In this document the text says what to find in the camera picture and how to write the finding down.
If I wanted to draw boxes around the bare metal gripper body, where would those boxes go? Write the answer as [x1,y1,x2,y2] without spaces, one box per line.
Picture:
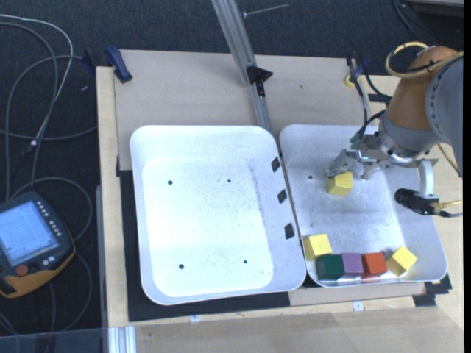
[353,132,425,170]

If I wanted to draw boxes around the yellow cube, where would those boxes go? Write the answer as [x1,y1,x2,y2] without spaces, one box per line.
[302,233,333,262]
[327,171,355,198]
[385,245,419,277]

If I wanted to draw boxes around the white plastic tray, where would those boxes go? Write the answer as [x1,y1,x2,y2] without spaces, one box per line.
[278,123,449,290]
[129,124,308,306]

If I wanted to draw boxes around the red cube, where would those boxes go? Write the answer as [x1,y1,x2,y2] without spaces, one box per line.
[361,252,389,277]

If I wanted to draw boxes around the purple cube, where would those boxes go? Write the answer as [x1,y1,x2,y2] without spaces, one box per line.
[341,252,366,275]

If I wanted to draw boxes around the green cube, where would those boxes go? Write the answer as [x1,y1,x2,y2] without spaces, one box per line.
[315,254,346,282]

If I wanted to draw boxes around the pale brown flat board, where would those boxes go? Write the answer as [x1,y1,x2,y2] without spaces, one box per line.
[113,49,428,307]

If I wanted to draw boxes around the black cylinder on white bracket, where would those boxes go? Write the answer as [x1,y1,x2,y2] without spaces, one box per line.
[394,158,441,217]

